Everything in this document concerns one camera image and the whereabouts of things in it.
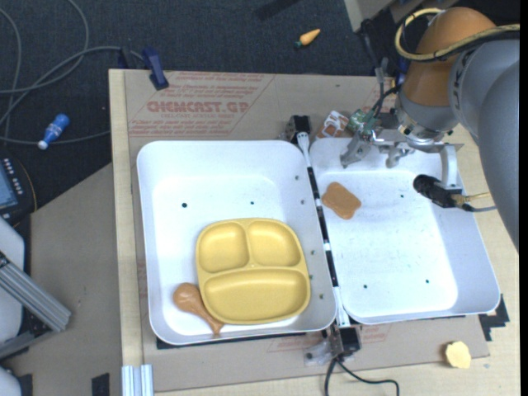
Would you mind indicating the yellow divided plate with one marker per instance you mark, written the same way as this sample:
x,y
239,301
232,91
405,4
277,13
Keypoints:
x,y
251,270

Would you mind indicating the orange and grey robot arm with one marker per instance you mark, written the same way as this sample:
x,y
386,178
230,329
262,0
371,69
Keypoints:
x,y
486,97

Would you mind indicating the black cylinder on white bracket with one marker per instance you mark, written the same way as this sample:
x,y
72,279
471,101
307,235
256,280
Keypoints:
x,y
429,187

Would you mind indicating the brown chicken drumstick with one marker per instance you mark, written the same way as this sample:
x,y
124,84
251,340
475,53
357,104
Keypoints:
x,y
187,297

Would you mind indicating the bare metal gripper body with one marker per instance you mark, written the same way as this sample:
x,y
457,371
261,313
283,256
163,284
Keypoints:
x,y
420,140

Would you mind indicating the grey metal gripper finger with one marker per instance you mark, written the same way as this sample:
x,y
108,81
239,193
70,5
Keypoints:
x,y
394,155
351,154

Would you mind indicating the yellow crisp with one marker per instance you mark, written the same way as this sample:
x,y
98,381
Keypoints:
x,y
458,355

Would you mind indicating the brown cardboard board red print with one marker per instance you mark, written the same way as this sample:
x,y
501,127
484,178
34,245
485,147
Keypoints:
x,y
198,109

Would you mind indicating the orange carrot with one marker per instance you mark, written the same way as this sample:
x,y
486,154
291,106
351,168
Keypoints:
x,y
310,36

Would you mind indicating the brown bread slice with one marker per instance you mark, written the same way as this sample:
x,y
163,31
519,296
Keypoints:
x,y
340,200

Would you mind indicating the thin black and white rod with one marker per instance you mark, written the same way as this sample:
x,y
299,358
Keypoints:
x,y
317,196

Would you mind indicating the white plastic tray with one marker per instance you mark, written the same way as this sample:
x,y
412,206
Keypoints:
x,y
231,188
396,254

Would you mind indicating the blue bottle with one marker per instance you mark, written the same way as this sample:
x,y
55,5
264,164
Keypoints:
x,y
55,129

